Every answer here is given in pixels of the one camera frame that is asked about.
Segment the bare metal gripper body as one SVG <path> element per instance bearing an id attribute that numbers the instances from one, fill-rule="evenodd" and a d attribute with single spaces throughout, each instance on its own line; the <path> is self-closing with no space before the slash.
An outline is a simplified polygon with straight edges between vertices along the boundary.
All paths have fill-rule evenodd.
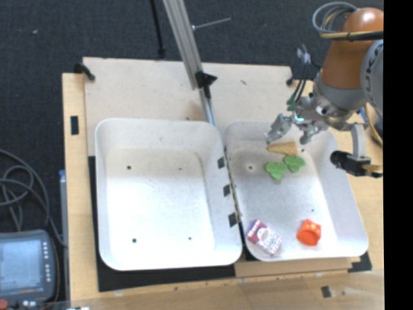
<path id="1" fill-rule="evenodd" d="M 354 110 L 339 108 L 329 100 L 316 96 L 301 96 L 298 101 L 289 101 L 289 111 L 294 124 L 306 132 L 328 128 L 347 130 L 348 120 L 354 113 Z"/>

